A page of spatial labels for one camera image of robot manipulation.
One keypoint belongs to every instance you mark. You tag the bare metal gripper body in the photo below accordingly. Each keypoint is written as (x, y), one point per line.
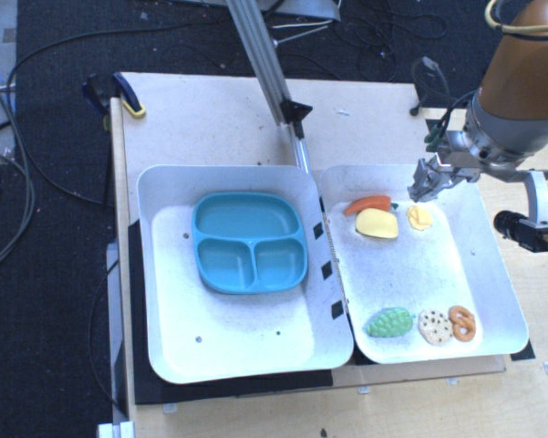
(465, 164)

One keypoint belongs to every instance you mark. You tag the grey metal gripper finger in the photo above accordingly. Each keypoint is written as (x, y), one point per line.
(418, 180)
(434, 186)

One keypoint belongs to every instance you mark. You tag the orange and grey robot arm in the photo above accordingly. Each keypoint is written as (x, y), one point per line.
(517, 80)

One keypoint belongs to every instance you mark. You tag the small yellow pasta piece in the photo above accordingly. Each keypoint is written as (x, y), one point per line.
(419, 218)

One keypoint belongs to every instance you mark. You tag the orange carrot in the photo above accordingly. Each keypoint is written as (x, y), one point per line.
(367, 203)

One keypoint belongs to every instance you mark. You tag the yellow mango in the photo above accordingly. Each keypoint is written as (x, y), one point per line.
(376, 224)

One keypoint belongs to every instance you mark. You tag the white plastic tray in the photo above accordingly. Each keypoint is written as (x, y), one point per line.
(237, 331)
(406, 272)

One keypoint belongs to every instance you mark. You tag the thin black and white rod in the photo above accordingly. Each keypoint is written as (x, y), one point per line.
(333, 249)

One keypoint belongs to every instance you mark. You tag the white spotted biscuit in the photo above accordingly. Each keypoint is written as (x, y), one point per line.
(435, 327)

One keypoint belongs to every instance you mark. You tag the green grapes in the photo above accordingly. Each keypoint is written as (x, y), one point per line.
(389, 323)

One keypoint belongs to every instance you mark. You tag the brown pretzel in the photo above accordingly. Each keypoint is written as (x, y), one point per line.
(464, 331)

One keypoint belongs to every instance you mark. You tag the blue divided plate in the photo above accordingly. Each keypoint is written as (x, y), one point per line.
(248, 240)

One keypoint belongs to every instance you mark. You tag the pale flat board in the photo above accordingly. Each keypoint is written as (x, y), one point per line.
(200, 126)

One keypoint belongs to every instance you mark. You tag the black cylinder on white bracket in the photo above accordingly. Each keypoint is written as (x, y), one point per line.
(524, 231)

